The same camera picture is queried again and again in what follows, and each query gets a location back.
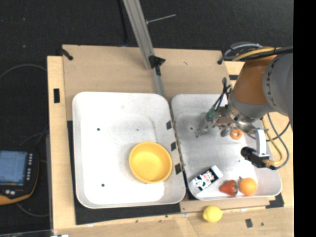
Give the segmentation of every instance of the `red strawberry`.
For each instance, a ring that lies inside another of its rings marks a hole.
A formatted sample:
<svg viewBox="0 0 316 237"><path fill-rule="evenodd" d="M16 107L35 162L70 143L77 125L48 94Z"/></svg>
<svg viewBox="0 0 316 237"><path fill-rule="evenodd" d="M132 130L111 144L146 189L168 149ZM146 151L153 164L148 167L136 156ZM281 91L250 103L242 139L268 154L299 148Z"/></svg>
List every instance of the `red strawberry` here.
<svg viewBox="0 0 316 237"><path fill-rule="evenodd" d="M237 183L235 180L229 180L226 183L224 183L219 190L223 193L226 193L231 196L236 196L238 189L237 189Z"/></svg>

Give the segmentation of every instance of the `orange ring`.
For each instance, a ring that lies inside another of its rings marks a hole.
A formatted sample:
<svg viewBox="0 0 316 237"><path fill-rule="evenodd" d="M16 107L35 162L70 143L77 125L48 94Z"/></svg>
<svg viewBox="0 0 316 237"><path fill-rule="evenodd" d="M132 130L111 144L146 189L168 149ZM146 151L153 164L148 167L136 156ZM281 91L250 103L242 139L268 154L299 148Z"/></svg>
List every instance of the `orange ring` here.
<svg viewBox="0 0 316 237"><path fill-rule="evenodd" d="M234 140L239 140L242 137L242 131L240 129L233 129L229 134Z"/></svg>

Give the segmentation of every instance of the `screen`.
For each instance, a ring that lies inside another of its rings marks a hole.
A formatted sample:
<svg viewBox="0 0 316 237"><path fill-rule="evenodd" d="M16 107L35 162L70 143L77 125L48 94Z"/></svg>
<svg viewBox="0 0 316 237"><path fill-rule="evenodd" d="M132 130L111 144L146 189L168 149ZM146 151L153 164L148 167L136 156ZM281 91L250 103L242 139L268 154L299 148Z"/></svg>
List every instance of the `screen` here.
<svg viewBox="0 0 316 237"><path fill-rule="evenodd" d="M0 150L0 185L24 184L27 156L28 153L24 151Z"/></svg>

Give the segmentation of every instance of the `black connector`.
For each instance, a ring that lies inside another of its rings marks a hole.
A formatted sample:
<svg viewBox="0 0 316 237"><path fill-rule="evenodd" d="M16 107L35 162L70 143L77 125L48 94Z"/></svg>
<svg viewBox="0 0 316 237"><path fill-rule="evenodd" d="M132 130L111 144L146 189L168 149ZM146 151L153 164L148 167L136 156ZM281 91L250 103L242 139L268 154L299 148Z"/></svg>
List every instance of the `black connector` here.
<svg viewBox="0 0 316 237"><path fill-rule="evenodd" d="M263 162L263 160L268 160L269 156L259 157L257 155L254 155L253 152L256 152L256 150L250 147L244 147L241 149L240 153L246 160L250 161L257 168L267 167L265 163Z"/></svg>

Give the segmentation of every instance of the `wooden table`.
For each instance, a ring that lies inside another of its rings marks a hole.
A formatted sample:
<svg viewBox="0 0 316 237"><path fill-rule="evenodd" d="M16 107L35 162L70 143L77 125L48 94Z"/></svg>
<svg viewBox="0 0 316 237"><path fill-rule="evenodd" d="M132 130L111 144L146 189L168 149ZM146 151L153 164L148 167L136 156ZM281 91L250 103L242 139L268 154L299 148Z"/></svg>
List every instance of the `wooden table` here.
<svg viewBox="0 0 316 237"><path fill-rule="evenodd" d="M144 67L140 50L134 47L64 45L73 60L48 56L48 94L50 127L52 228L56 235L83 236L293 236L293 132L282 138L291 158L279 170L282 179L284 207L266 206L275 197L250 197L234 201L213 202L189 200L180 202L181 213L119 219L76 225L73 181L67 121L72 120L71 102L81 91L154 93L152 73ZM162 65L162 82L168 101L180 93L221 93L223 77L238 75L242 62L217 63L220 51L155 49L155 55L166 59ZM288 117L272 113L279 132ZM271 150L276 158L274 147ZM208 223L201 217L207 205L217 205L224 211L218 223Z"/></svg>

